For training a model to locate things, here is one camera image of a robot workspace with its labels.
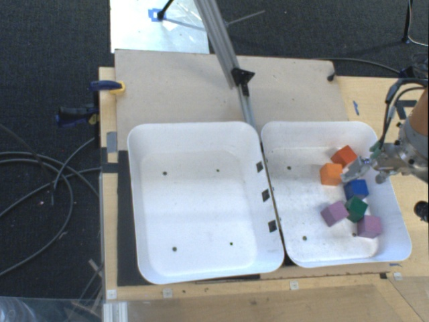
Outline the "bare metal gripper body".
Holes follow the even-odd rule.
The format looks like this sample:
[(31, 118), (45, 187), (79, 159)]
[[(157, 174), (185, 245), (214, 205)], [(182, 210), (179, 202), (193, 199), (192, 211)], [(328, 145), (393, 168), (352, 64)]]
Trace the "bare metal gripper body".
[(428, 143), (413, 145), (406, 141), (384, 143), (379, 148), (377, 142), (372, 153), (364, 162), (378, 171), (377, 184), (384, 183), (390, 176), (401, 174), (415, 176), (428, 184)]

